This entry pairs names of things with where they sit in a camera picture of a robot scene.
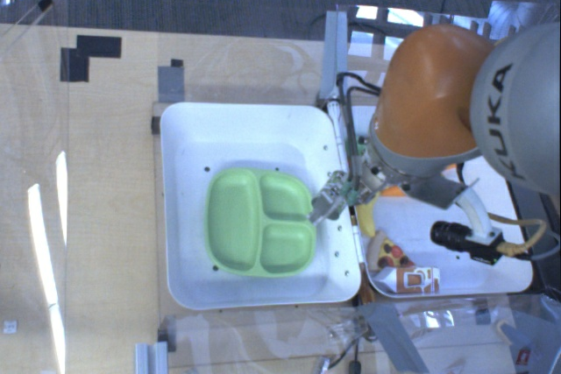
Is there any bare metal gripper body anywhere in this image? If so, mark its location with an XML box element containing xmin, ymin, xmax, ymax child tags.
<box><xmin>344</xmin><ymin>159</ymin><xmax>390</xmax><ymax>208</ymax></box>

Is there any yellow banana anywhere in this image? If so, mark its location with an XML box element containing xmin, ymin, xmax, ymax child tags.
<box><xmin>353</xmin><ymin>194</ymin><xmax>380</xmax><ymax>239</ymax></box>

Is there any thin black and white rod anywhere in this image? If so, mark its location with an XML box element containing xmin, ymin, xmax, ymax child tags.
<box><xmin>326</xmin><ymin>99</ymin><xmax>367</xmax><ymax>277</ymax></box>

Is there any white plastic tray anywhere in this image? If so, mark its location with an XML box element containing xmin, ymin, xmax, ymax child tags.
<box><xmin>350</xmin><ymin>104</ymin><xmax>535</xmax><ymax>300</ymax></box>
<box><xmin>160</xmin><ymin>102</ymin><xmax>363</xmax><ymax>312</ymax></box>

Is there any pizza slice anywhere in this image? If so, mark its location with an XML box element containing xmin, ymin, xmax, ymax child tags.
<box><xmin>366</xmin><ymin>229</ymin><xmax>415</xmax><ymax>273</ymax></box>

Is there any green divided plate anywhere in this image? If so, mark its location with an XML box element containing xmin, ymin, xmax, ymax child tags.
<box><xmin>204</xmin><ymin>167</ymin><xmax>318</xmax><ymax>279</ymax></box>

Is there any brown and white carton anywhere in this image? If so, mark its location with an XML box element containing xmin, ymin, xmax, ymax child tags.
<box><xmin>372</xmin><ymin>265</ymin><xmax>441</xmax><ymax>295</ymax></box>

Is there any black cylinder on white bracket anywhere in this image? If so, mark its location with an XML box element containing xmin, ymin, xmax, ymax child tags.
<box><xmin>430</xmin><ymin>187</ymin><xmax>506</xmax><ymax>266</ymax></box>

